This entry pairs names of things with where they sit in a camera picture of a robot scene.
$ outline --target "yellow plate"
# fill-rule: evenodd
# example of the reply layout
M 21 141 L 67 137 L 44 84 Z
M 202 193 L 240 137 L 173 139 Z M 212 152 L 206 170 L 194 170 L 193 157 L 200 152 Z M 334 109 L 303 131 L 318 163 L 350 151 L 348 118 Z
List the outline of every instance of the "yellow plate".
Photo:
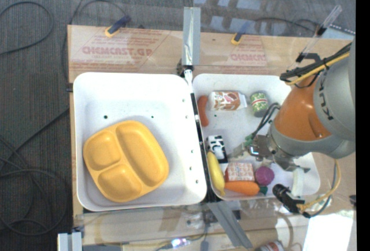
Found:
M 84 144 L 83 158 L 100 192 L 113 202 L 139 198 L 160 186 L 169 167 L 150 130 L 133 120 L 111 125 Z

